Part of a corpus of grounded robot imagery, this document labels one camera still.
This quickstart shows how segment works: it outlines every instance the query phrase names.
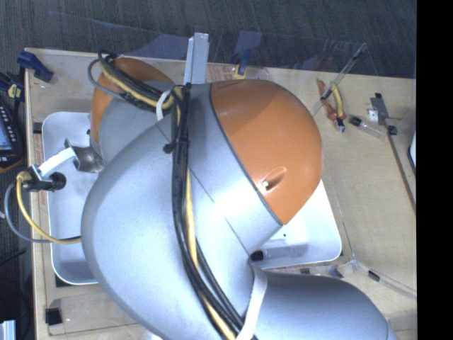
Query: metal bracket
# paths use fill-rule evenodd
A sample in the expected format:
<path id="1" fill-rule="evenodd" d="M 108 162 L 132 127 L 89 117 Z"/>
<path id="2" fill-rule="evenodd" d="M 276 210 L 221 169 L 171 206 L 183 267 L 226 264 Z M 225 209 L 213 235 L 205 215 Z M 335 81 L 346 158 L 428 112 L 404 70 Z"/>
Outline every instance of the metal bracket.
<path id="1" fill-rule="evenodd" d="M 98 155 L 92 146 L 77 147 L 72 146 L 68 139 L 64 141 L 64 147 L 71 147 L 76 156 L 74 157 L 74 165 L 77 170 L 87 173 L 98 173 L 104 169 L 102 157 Z"/>
<path id="2" fill-rule="evenodd" d="M 184 84 L 203 84 L 206 80 L 207 56 L 210 49 L 208 34 L 195 33 L 189 39 L 185 61 Z"/>
<path id="3" fill-rule="evenodd" d="M 387 107 L 385 106 L 384 99 L 380 93 L 375 93 L 375 97 L 371 97 L 371 104 L 373 105 L 373 109 L 377 110 L 377 122 L 380 125 L 385 126 L 385 119 L 389 117 L 389 113 L 387 112 Z"/>

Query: gray carpet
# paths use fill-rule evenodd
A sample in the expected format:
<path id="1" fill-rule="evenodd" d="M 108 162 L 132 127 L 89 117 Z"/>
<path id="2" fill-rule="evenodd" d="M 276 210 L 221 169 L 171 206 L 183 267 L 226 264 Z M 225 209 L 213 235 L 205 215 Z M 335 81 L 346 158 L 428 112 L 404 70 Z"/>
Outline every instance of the gray carpet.
<path id="1" fill-rule="evenodd" d="M 18 73 L 24 47 L 141 52 L 162 34 L 177 45 L 177 37 L 195 31 L 212 36 L 210 60 L 229 62 L 244 30 L 265 33 L 267 45 L 258 55 L 265 64 L 296 67 L 310 50 L 334 40 L 367 43 L 357 73 L 415 77 L 417 0 L 0 0 L 0 14 L 3 73 Z M 5 92 L 1 98 L 12 108 Z M 23 107 L 19 117 L 23 126 Z M 17 171 L 1 175 L 1 199 Z M 13 202 L 11 214 L 18 223 Z M 30 249 L 4 220 L 0 235 L 0 322 L 18 319 L 18 338 L 31 339 L 31 331 L 23 334 L 30 318 Z"/>

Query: gray cable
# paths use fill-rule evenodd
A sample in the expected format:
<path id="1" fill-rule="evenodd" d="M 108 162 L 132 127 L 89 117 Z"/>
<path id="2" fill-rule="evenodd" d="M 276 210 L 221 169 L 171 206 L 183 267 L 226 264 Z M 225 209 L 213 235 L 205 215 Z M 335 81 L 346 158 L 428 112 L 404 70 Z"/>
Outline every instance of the gray cable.
<path id="1" fill-rule="evenodd" d="M 15 186 L 15 183 L 9 184 L 8 188 L 6 189 L 5 198 L 4 198 L 5 218 L 6 218 L 6 221 L 8 222 L 9 227 L 11 228 L 11 230 L 14 232 L 15 235 L 22 238 L 24 241 L 32 242 L 32 243 L 51 243 L 51 241 L 49 241 L 47 239 L 33 239 L 33 238 L 26 237 L 25 235 L 22 235 L 22 233 L 20 233 L 16 229 L 16 227 L 14 227 L 13 221 L 11 220 L 11 216 L 9 215 L 9 205 L 8 205 L 9 196 L 11 195 L 11 191 L 13 190 L 14 186 Z"/>
<path id="2" fill-rule="evenodd" d="M 97 81 L 94 80 L 93 75 L 91 74 L 91 70 L 93 69 L 93 66 L 99 62 L 99 59 L 95 59 L 90 63 L 88 66 L 88 79 L 93 84 L 97 89 L 100 89 L 103 92 L 106 92 L 107 94 L 110 94 L 113 97 L 119 98 L 121 100 L 124 100 L 123 96 L 121 96 L 119 93 L 116 93 L 114 91 L 111 91 L 110 89 L 105 88 L 104 86 L 101 86 Z"/>

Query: black connector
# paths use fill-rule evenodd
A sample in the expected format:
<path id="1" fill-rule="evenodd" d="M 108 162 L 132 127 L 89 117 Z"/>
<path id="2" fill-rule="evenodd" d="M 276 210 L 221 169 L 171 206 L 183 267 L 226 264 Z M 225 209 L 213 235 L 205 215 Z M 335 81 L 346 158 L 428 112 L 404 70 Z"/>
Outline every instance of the black connector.
<path id="1" fill-rule="evenodd" d="M 252 262 L 262 261 L 263 259 L 264 259 L 264 253 L 263 253 L 263 251 L 261 251 L 261 250 L 254 251 L 254 252 L 250 255 L 250 260 L 251 260 Z"/>
<path id="2" fill-rule="evenodd" d="M 389 135 L 391 136 L 396 136 L 398 134 L 398 129 L 396 128 L 396 126 L 390 125 L 387 130 L 389 131 Z"/>
<path id="3" fill-rule="evenodd" d="M 45 309 L 45 323 L 50 326 L 63 323 L 62 314 L 58 307 Z"/>
<path id="4" fill-rule="evenodd" d="M 336 118 L 335 120 L 335 126 L 337 127 L 338 131 L 340 131 L 341 133 L 345 132 L 345 123 L 343 122 L 343 120 L 341 118 Z"/>
<path id="5" fill-rule="evenodd" d="M 28 180 L 23 181 L 23 188 L 27 191 L 55 191 L 66 186 L 66 176 L 62 173 L 54 172 L 52 175 L 44 177 L 36 165 L 30 166 L 27 172 L 31 176 Z"/>

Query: pliers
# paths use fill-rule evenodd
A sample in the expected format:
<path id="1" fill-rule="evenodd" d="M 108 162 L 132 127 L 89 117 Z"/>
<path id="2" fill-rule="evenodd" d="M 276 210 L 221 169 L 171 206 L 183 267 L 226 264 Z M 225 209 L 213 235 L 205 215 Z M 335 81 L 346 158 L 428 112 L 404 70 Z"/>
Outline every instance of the pliers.
<path id="1" fill-rule="evenodd" d="M 319 96 L 322 97 L 322 95 L 326 92 L 326 85 L 320 79 L 316 79 L 316 84 L 318 85 Z M 333 121 L 333 124 L 338 131 L 345 132 L 345 124 L 343 120 L 346 119 L 347 116 L 343 111 L 343 99 L 341 98 L 340 91 L 338 90 L 336 84 L 334 84 L 332 87 L 332 94 L 336 101 L 336 110 L 333 109 L 333 107 L 329 102 L 327 102 L 326 99 L 321 99 L 321 101 L 323 103 L 323 106 L 326 108 L 327 118 Z"/>

